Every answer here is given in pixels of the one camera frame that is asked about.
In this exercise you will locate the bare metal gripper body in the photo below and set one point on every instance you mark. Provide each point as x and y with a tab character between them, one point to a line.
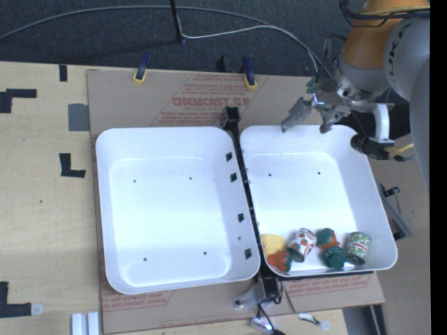
344	100

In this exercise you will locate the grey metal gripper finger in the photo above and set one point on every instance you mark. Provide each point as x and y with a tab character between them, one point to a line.
296	113
330	119

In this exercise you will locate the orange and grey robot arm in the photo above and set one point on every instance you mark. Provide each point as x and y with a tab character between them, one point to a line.
370	40

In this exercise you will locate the white plastic tray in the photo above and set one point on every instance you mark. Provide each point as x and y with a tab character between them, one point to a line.
307	201
167	215

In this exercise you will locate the thin black rod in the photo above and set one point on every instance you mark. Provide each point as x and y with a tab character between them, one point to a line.
246	187

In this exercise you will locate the brown cardboard board red print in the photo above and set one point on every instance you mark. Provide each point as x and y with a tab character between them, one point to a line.
195	96

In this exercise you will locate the orange and green toy vegetable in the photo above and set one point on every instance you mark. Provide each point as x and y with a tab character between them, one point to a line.
327	237

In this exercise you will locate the white can strawberry print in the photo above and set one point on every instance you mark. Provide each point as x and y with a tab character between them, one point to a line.
303	243

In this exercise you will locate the green and white can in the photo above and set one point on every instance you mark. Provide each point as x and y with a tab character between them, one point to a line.
358	246

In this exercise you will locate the yellow toy cheese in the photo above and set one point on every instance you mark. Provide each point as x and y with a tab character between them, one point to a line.
273	243

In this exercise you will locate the green toy broccoli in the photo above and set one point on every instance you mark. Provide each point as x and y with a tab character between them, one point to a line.
334	257

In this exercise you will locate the orange toy carrot green top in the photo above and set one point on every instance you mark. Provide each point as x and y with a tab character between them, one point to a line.
279	261

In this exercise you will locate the black cylinder on white bracket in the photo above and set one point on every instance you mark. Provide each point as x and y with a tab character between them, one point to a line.
382	120

